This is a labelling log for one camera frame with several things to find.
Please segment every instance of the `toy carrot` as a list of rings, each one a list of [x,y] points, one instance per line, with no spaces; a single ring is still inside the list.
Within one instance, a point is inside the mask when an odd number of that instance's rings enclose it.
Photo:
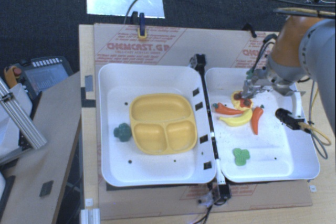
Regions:
[[[251,125],[252,130],[255,134],[258,134],[258,122],[263,112],[264,112],[263,109],[258,106],[253,110]]]
[[[213,104],[213,106],[217,113],[224,114],[224,115],[238,115],[238,114],[243,113],[242,110],[228,108],[222,103]]]

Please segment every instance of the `robotic arm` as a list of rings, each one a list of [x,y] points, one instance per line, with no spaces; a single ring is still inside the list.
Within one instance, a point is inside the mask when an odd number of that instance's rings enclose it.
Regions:
[[[271,89],[290,96],[291,85],[308,75],[319,86],[335,134],[335,20],[290,16],[267,59],[264,68],[247,76],[242,97]]]

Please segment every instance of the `blue clip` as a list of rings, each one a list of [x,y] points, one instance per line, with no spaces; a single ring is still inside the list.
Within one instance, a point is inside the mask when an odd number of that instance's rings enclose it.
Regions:
[[[138,37],[140,39],[145,39],[147,37],[147,31],[145,28],[145,13],[143,12],[139,14]]]

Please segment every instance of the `yellow plate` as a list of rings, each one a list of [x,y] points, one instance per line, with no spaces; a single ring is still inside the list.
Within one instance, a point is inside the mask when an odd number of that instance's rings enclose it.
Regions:
[[[148,154],[176,154],[191,150],[197,141],[195,116],[181,95],[141,95],[130,105],[131,129],[138,148]]]

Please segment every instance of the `yellow toy banana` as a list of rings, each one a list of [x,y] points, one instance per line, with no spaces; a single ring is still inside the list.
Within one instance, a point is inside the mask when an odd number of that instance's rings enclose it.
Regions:
[[[227,125],[231,127],[241,126],[250,121],[252,118],[252,109],[245,110],[244,113],[239,117],[231,117],[231,118],[225,118],[225,117],[219,117],[221,121],[224,121]]]

